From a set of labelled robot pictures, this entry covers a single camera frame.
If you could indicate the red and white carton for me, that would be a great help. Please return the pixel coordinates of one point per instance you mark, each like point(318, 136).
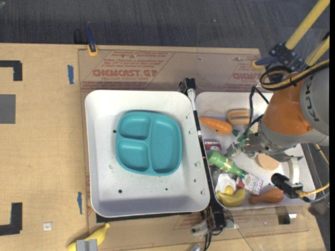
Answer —
point(212, 146)

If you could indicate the colourful printed carton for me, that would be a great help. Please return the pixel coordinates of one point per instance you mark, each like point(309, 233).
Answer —
point(252, 184)

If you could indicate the white fried egg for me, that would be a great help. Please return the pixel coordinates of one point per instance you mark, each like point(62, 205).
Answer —
point(223, 182)

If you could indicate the orange carrot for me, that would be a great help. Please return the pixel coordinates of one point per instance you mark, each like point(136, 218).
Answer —
point(218, 125)

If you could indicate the round tan biscuit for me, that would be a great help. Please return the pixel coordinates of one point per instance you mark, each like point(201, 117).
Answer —
point(268, 162)

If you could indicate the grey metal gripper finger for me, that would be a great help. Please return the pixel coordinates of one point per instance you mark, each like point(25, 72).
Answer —
point(230, 149)
point(237, 153)

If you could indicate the yellow banana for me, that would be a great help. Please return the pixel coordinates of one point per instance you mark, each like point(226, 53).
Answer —
point(234, 198)
point(98, 235)

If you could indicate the black cylinder on white bracket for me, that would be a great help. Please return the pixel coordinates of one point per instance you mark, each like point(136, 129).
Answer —
point(282, 182)

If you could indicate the blue divided plate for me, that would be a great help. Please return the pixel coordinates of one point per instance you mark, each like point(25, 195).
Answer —
point(162, 145)

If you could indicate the thin black and white rod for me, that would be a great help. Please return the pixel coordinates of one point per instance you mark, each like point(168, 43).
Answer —
point(195, 114)

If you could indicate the tan bread bun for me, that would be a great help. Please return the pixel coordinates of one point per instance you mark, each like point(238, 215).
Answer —
point(236, 116)

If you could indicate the green bottle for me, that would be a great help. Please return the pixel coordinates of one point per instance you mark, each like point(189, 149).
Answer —
point(222, 162)

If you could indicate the brown cardboard board red print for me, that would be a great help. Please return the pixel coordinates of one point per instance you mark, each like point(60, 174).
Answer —
point(162, 69)

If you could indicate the white and red packet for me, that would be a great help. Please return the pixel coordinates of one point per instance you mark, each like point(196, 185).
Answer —
point(254, 127)

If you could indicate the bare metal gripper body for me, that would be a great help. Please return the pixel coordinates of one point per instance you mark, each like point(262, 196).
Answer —
point(255, 144)

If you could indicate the white plastic tray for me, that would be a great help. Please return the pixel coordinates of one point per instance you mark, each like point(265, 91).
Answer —
point(217, 104)
point(104, 150)

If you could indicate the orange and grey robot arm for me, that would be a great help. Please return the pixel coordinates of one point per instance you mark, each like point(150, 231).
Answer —
point(285, 114)

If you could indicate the brown chicken drumstick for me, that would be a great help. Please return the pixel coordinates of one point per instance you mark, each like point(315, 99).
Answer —
point(269, 196)

